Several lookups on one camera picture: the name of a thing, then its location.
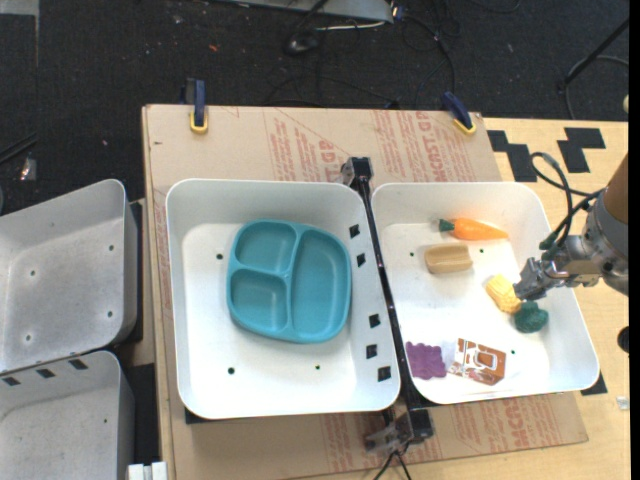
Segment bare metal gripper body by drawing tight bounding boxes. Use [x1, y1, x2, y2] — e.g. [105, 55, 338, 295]
[520, 234, 630, 290]

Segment yellow corn cob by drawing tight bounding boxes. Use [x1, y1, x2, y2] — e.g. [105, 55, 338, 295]
[485, 274, 524, 315]

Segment green broccoli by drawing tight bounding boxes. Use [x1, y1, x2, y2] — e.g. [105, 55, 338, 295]
[513, 300, 550, 334]

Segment white plastic tray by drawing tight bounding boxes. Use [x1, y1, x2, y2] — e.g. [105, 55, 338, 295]
[370, 181, 601, 406]
[0, 178, 140, 374]
[164, 177, 402, 421]
[0, 350, 136, 480]

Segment orange carrot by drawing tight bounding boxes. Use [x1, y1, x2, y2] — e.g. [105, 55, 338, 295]
[438, 217, 510, 242]

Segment tan bread bun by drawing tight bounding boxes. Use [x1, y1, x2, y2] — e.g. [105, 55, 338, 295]
[424, 243, 474, 275]

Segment brown and white carton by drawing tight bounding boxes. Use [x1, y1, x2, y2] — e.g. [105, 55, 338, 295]
[446, 337, 508, 387]

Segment purple grapes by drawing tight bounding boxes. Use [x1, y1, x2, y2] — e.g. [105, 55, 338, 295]
[404, 340, 448, 381]

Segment thin black rod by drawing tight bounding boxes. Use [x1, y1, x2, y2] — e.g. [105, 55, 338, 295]
[355, 176, 418, 412]

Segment blue divided plate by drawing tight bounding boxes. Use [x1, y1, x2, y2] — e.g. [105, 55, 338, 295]
[225, 218, 353, 345]

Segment brown cardboard board red print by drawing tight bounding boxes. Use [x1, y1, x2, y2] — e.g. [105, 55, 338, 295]
[142, 103, 590, 480]

